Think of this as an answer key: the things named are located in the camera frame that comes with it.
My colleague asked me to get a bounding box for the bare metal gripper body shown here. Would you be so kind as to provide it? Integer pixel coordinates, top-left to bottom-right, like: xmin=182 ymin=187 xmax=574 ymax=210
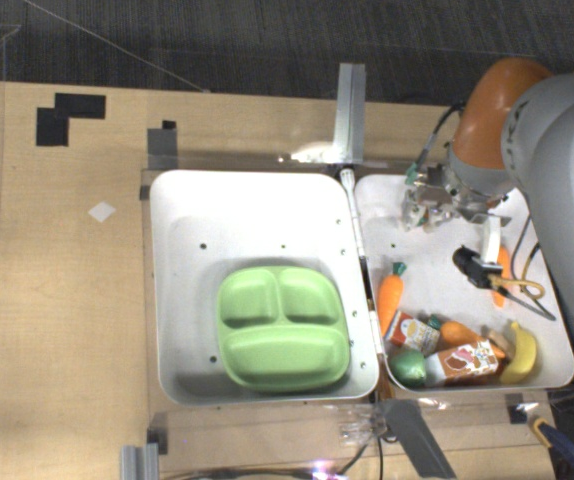
xmin=415 ymin=163 xmax=513 ymax=227

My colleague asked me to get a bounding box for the white plastic tray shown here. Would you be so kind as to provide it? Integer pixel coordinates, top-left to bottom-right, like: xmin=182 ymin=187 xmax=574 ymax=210
xmin=354 ymin=173 xmax=574 ymax=393
xmin=149 ymin=169 xmax=381 ymax=407

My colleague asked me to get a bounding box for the orange carrot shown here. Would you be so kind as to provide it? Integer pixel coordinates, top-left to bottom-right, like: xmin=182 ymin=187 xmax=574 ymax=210
xmin=491 ymin=245 xmax=512 ymax=310
xmin=426 ymin=314 xmax=508 ymax=361
xmin=376 ymin=261 xmax=409 ymax=339

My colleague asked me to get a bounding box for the red and white carton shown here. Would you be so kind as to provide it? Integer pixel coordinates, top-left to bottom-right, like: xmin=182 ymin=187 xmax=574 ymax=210
xmin=384 ymin=310 xmax=442 ymax=357

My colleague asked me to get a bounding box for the brown and white carton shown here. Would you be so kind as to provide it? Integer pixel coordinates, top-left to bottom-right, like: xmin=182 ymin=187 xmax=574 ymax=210
xmin=424 ymin=338 xmax=501 ymax=388

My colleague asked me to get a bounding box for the green lime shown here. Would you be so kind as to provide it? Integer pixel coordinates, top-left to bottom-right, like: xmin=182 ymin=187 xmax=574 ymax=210
xmin=389 ymin=350 xmax=428 ymax=389

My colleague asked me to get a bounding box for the yellow banana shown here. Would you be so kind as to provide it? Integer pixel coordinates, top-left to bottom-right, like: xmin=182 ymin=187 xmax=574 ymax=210
xmin=497 ymin=321 xmax=539 ymax=386

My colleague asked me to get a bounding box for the green divided plate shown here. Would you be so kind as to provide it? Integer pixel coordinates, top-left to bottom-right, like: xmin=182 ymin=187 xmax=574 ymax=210
xmin=215 ymin=265 xmax=353 ymax=395

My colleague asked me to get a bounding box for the black cylinder on white bracket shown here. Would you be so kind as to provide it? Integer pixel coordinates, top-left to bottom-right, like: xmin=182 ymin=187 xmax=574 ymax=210
xmin=451 ymin=215 xmax=506 ymax=290

